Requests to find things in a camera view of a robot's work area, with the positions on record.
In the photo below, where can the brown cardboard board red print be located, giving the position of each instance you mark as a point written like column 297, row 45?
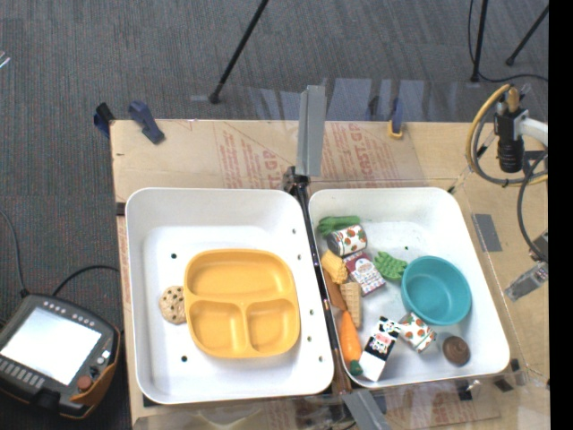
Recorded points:
column 188, row 159

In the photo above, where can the teal bowl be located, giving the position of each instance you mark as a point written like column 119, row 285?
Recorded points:
column 436, row 291

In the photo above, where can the pink and white packet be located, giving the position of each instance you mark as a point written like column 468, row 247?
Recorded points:
column 365, row 273

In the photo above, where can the white plastic tray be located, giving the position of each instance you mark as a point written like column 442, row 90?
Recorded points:
column 430, row 208
column 233, row 213

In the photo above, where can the green ridged toy leaf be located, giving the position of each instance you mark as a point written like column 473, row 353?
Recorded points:
column 389, row 264

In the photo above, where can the green pea pod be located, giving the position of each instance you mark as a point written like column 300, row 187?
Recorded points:
column 336, row 223

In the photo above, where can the yellow corn cob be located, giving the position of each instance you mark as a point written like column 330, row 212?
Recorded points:
column 336, row 267

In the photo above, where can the beige chocolate chip biscuit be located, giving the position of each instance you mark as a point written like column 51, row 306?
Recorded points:
column 172, row 305

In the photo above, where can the black cylinder on white bracket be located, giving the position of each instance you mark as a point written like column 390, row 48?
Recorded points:
column 510, row 137

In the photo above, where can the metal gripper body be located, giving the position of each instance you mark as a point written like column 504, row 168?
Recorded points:
column 541, row 246

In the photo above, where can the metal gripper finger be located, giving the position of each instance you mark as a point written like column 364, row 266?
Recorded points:
column 528, row 281

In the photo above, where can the white can with red print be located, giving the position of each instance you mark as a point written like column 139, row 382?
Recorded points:
column 348, row 240
column 417, row 332

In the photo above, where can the orange carrot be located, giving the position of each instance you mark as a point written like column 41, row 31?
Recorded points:
column 350, row 338

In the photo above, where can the beige waffle cone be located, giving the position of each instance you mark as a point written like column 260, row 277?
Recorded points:
column 353, row 300

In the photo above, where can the yellow divided plate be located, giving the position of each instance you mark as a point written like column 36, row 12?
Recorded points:
column 242, row 271

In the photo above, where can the black tripod stand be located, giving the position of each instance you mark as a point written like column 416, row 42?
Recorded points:
column 244, row 40
column 481, row 29

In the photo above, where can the black and white milk carton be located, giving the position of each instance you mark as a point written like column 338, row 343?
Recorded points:
column 378, row 350

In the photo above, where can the thin black and white rod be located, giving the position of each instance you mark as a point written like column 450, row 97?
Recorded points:
column 318, row 271

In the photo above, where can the brown flat wedge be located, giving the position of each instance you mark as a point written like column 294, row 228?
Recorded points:
column 333, row 291

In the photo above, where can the brown chocolate doughnut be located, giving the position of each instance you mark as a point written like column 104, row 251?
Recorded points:
column 456, row 350

